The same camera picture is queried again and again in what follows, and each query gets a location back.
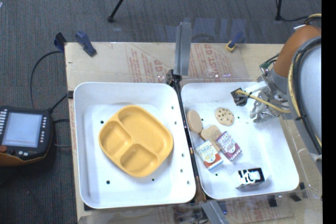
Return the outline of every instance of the divided plate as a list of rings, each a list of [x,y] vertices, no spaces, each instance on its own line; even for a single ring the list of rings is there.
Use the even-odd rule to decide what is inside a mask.
[[[163,83],[85,82],[76,87],[73,98],[79,188],[85,204],[97,209],[168,205],[185,203],[195,196],[189,147],[172,87]],[[173,136],[168,157],[143,177],[125,173],[99,145],[103,125],[128,105],[148,111]]]
[[[143,177],[154,172],[173,149],[170,131],[147,110],[127,105],[99,133],[104,153],[126,173]]]

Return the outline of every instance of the white tray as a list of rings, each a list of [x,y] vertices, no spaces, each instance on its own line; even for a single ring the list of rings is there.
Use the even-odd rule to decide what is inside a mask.
[[[182,87],[181,97],[185,114],[195,110],[203,120],[203,128],[216,125],[228,131],[242,152],[230,162],[220,151],[224,162],[208,171],[201,158],[195,154],[197,169],[204,192],[214,199],[228,199],[252,195],[285,193],[299,184],[299,175],[288,143],[278,118],[263,123],[254,123],[249,113],[254,100],[248,99],[245,106],[236,106],[231,92],[246,88],[255,82],[189,83]],[[231,126],[221,125],[215,118],[218,107],[230,109],[235,115]],[[203,140],[190,131],[193,147]],[[233,175],[238,170],[260,167],[266,181],[255,186],[237,189]]]
[[[85,82],[74,92],[79,187],[92,208],[179,204],[196,192],[189,148],[177,94],[163,83]],[[133,177],[102,151],[98,134],[122,107],[135,104],[161,121],[173,135],[174,147],[149,176]]]

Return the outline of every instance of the yellow cable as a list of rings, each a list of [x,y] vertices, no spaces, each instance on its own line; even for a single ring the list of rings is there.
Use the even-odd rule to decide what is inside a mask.
[[[298,107],[298,103],[297,103],[297,100],[296,100],[296,96],[295,96],[295,93],[294,93],[294,89],[293,89],[293,80],[294,80],[294,74],[293,74],[293,63],[290,65],[290,68],[289,68],[289,73],[288,73],[288,92],[289,92],[289,96],[292,100],[292,104],[293,104],[293,107],[295,109],[295,112],[296,114],[298,115],[298,117],[301,119],[301,122],[302,122],[302,115],[300,113],[300,110],[299,110],[299,107]],[[322,148],[322,141],[318,138],[318,136],[314,133],[314,136],[317,140],[317,142],[319,143],[320,147]]]
[[[304,24],[307,25],[310,23],[311,20],[319,18],[322,19],[322,13],[315,13],[307,17],[307,19],[304,21]]]
[[[277,107],[276,105],[273,105],[273,104],[271,104],[271,103],[269,103],[269,102],[267,102],[267,101],[265,101],[265,100],[263,100],[263,99],[260,99],[259,97],[256,97],[256,96],[254,96],[254,95],[250,95],[249,93],[247,93],[247,92],[245,92],[245,91],[237,90],[237,91],[236,91],[236,94],[244,94],[244,95],[246,95],[246,96],[248,96],[248,97],[250,97],[250,98],[252,98],[252,99],[255,99],[255,100],[257,100],[257,101],[259,101],[259,102],[261,102],[261,103],[264,103],[265,105],[268,105],[268,106],[270,106],[270,107],[274,108],[275,110],[278,110],[278,111],[280,111],[280,112],[282,112],[282,113],[290,113],[289,110],[281,109],[281,108]]]

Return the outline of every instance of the yellow plate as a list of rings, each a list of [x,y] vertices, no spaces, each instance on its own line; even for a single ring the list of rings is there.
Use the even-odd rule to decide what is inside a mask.
[[[173,149],[170,131],[147,110],[127,105],[99,132],[103,152],[123,171],[143,177],[154,172]]]

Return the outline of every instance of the wooden table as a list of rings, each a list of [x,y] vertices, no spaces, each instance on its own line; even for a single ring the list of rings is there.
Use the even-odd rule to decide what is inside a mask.
[[[174,69],[175,43],[92,42],[97,54],[90,57],[81,44],[65,45],[69,96],[83,82],[163,82]],[[225,44],[191,44],[190,68],[186,78],[233,76],[255,81],[261,75],[259,65],[280,52],[283,44],[238,44],[233,52]],[[74,100],[69,98],[73,171],[79,223],[174,223],[174,206],[125,208],[123,210],[85,210],[79,192],[78,157]],[[306,189],[279,195],[278,206],[269,207],[261,200],[235,200],[228,203],[229,223],[322,223],[322,177],[307,152],[293,123],[280,119],[300,182]]]

